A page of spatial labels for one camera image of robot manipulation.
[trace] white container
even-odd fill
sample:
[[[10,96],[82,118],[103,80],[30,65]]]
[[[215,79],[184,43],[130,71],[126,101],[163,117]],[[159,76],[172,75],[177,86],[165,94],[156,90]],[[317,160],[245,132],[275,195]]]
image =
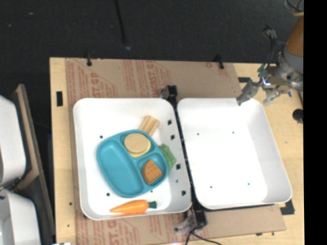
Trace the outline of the white container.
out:
[[[16,107],[0,95],[0,187],[13,183],[25,169],[26,156]]]
[[[217,210],[232,207],[284,203],[291,197],[262,105],[236,99],[182,99],[178,114],[190,172],[199,203]],[[144,215],[186,211],[191,206],[190,179],[174,109],[163,99],[82,99],[74,106],[80,203],[92,219],[129,217],[110,213],[132,200],[157,201],[157,209]],[[137,129],[146,115],[160,125],[154,141],[169,146],[178,167],[152,191],[135,198],[116,194],[103,177],[96,151],[106,138]]]
[[[182,99],[178,114],[195,194],[210,210],[284,203],[292,189],[262,105]]]
[[[73,109],[80,203],[94,220],[129,217],[109,212],[132,200],[156,201],[157,209],[143,215],[183,212],[190,208],[191,187],[185,165],[174,109],[163,99],[81,99]],[[145,116],[160,121],[153,140],[167,145],[177,162],[156,188],[135,198],[116,194],[103,177],[96,159],[99,144],[120,132],[137,129]]]
[[[0,245],[41,245],[33,202],[5,189],[0,191]]]

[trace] wooden table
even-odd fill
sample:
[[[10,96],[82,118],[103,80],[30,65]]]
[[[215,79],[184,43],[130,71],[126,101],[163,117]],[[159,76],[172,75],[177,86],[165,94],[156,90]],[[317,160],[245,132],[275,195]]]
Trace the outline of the wooden table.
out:
[[[233,64],[238,77],[249,77],[258,80],[256,70],[259,64]],[[71,162],[71,145],[69,135],[69,116],[66,84],[65,58],[50,59],[52,133],[55,180],[55,221],[57,242],[71,242],[76,245],[75,210],[73,175]],[[63,106],[58,108],[57,91],[63,95]],[[303,124],[292,118],[295,109],[302,109],[302,103],[297,92],[291,91],[292,97],[284,94],[276,98],[265,111],[272,133],[283,159],[289,180],[292,185],[292,202],[294,215],[285,215],[286,231],[265,233],[261,236],[247,235],[217,239],[223,245],[271,244],[298,245],[304,244],[304,198],[303,198]],[[262,102],[265,93],[260,90],[254,97]],[[192,241],[190,244],[206,244],[205,241]]]

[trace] cardboard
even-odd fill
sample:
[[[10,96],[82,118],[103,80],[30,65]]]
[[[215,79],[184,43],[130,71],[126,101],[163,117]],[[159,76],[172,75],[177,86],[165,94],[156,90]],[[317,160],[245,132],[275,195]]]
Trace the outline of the cardboard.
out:
[[[220,69],[217,63],[212,62],[120,59],[99,59],[91,62],[91,66],[87,65],[86,59],[68,58],[65,62],[76,244],[148,245],[185,241],[185,235],[174,231],[174,226],[184,220],[183,213],[103,221],[93,221],[83,215],[79,205],[72,107],[79,99],[86,97],[159,97],[160,91],[166,85],[177,86],[178,100],[184,97],[237,97],[241,88],[233,65],[225,64],[225,68]],[[277,205],[214,211],[206,215],[208,225],[198,233],[204,238],[286,229]]]

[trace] blue plate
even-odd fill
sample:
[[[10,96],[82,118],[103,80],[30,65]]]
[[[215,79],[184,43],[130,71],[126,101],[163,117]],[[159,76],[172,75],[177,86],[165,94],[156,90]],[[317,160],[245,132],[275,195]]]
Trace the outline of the blue plate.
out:
[[[131,133],[142,133],[151,142],[150,150],[141,157],[133,158],[124,146],[124,139]],[[148,160],[162,171],[162,176],[147,184],[142,175],[142,168]],[[106,181],[122,197],[139,196],[161,184],[168,175],[165,157],[152,137],[141,130],[122,132],[105,139],[97,149],[97,161]]]

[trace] black floor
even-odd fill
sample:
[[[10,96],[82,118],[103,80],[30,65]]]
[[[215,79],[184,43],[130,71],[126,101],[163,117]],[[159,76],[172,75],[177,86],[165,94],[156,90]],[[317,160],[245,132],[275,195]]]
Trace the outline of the black floor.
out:
[[[284,1],[0,0],[0,94],[25,84],[47,171],[50,57],[262,62],[265,25],[286,41],[296,22]]]

